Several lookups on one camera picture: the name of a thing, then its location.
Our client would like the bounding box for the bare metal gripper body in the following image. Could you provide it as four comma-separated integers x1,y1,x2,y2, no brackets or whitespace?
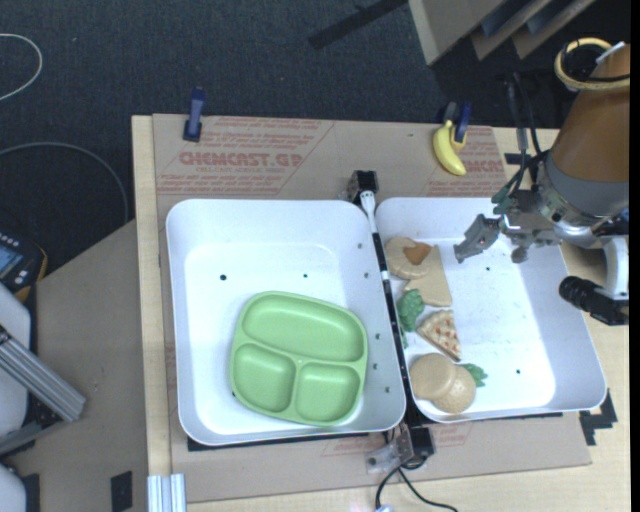
501,189,612,250

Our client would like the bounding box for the beige bread slice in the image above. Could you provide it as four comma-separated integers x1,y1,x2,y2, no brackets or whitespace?
403,244,454,308

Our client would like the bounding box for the white plastic tray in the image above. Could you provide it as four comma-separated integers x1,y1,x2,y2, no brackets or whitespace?
164,198,408,447
373,196,609,425

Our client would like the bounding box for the tan biscuit with brown heart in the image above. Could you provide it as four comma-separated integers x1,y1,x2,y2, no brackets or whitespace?
383,235,435,281

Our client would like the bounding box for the yellow banana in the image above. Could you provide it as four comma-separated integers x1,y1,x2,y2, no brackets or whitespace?
431,119,468,177

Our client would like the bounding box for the green broccoli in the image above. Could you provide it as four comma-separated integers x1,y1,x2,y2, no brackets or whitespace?
396,289,426,333

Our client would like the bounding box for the thin black and white rod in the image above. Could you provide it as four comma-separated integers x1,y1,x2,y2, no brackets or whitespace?
359,191,412,428

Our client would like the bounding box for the pizza slice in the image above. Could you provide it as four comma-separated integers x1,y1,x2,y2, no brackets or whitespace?
415,308,463,363

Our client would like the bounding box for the green lettuce leaf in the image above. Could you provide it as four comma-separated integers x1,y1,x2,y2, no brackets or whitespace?
461,363,489,388

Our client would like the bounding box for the round tan biscuit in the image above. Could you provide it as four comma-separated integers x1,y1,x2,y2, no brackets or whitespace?
409,352,457,402

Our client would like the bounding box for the beige bread bun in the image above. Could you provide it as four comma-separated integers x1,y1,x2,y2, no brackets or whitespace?
431,366,478,415

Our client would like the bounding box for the green divided plate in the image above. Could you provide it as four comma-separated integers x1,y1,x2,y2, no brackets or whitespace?
228,290,370,428

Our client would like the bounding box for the brown cardboard board red print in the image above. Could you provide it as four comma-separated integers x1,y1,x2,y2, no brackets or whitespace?
151,113,594,504

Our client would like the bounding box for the black cylinder on white bracket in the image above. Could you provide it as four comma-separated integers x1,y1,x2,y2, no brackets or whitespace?
558,234,631,327

